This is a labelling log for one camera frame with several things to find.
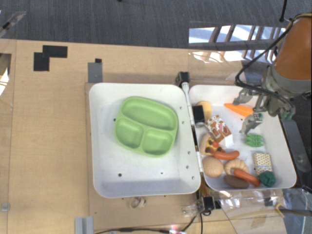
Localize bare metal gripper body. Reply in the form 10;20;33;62
253;91;295;118

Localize orange carrot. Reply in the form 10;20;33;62
224;102;254;117

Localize green pea pods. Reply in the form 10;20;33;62
244;133;265;148

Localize white plastic tray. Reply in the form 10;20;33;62
88;82;202;199
189;84;298;192

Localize yellow bread bun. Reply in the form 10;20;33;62
196;100;213;122

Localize red sausage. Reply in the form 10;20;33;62
214;150;240;161
233;168;261;187

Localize yellow patterned packet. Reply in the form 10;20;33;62
253;152;273;176

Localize beige croissant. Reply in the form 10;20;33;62
224;158;250;176

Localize pizza slice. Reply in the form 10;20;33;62
199;133;226;156

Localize black rectangular block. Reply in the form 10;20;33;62
192;105;205;126

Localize thin black and white rod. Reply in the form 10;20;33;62
181;81;206;197

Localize green broccoli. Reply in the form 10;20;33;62
258;170;277;188

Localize round beige bread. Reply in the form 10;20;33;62
201;156;224;178

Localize brown oval biscuit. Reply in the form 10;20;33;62
223;175;250;189

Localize green divided plate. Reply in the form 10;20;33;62
113;96;179;158

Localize black block with thin wires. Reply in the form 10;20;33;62
176;71;191;85
202;196;215;212

